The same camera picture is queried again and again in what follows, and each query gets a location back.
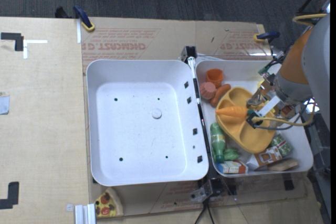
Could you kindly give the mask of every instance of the orange cup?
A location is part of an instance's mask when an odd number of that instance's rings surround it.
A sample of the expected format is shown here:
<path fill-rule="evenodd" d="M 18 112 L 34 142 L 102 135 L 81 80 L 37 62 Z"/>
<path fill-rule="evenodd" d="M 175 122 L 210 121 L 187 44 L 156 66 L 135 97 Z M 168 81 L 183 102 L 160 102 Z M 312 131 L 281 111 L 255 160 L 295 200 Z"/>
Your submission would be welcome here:
<path fill-rule="evenodd" d="M 212 82 L 216 88 L 222 85 L 223 72 L 218 68 L 209 69 L 206 72 L 206 82 Z"/>

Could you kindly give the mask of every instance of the toy bottle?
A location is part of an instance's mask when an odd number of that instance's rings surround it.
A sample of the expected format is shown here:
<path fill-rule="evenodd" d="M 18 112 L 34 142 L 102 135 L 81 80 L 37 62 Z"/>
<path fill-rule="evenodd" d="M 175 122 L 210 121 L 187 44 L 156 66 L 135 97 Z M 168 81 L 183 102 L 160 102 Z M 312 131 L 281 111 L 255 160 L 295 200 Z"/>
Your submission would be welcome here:
<path fill-rule="evenodd" d="M 224 158 L 224 149 L 226 147 L 224 132 L 217 122 L 214 122 L 210 126 L 211 133 L 211 145 L 213 149 L 213 155 L 215 156 L 215 162 L 223 163 Z"/>

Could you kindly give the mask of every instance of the toy carrot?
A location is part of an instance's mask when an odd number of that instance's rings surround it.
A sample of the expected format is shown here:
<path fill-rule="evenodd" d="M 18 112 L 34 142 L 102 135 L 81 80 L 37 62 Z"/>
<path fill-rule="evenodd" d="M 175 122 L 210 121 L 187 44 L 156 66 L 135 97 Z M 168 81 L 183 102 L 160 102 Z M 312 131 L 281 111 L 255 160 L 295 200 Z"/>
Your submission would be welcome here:
<path fill-rule="evenodd" d="M 248 109 L 243 106 L 228 106 L 226 108 L 217 109 L 216 114 L 226 115 L 231 117 L 243 118 L 247 115 Z"/>

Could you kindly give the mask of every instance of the pizza slice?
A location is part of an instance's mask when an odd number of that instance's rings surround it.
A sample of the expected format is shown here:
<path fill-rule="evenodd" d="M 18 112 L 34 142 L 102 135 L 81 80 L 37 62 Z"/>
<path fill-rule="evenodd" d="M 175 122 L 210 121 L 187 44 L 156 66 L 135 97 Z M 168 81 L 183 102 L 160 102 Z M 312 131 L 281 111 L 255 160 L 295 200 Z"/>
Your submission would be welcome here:
<path fill-rule="evenodd" d="M 122 203 L 118 194 L 111 188 L 107 188 L 95 203 L 97 218 L 111 218 L 123 216 Z"/>

